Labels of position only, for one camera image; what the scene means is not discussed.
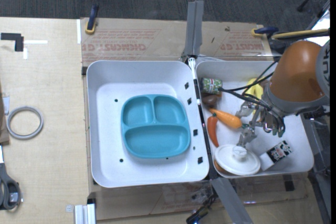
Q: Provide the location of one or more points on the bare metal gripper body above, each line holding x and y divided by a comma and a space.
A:
274, 123

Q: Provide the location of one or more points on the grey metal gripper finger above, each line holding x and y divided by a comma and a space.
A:
245, 110
246, 136

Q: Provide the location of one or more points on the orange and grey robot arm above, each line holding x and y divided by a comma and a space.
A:
296, 73

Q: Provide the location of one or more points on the orange carrot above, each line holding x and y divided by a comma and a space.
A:
228, 118

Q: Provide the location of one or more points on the yellow banana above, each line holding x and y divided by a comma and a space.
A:
256, 90

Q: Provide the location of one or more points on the white plastic tray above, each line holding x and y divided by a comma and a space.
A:
110, 123
294, 139

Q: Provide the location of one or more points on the white pot with lid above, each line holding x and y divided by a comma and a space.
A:
236, 161

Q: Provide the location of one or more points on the white carton with cow print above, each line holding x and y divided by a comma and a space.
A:
277, 153

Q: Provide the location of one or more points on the red chilli pepper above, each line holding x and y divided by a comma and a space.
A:
212, 127

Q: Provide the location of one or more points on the brown doughnut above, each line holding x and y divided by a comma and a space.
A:
209, 100

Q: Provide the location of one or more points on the green can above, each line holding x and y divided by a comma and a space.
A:
211, 85

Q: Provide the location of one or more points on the blue divided plate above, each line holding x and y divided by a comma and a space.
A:
155, 127

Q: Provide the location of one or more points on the brown cardboard board, red print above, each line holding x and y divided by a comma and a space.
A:
147, 42

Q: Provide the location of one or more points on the white tape roll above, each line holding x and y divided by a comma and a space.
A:
10, 126

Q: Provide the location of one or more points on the grey scissors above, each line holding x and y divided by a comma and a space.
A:
9, 191

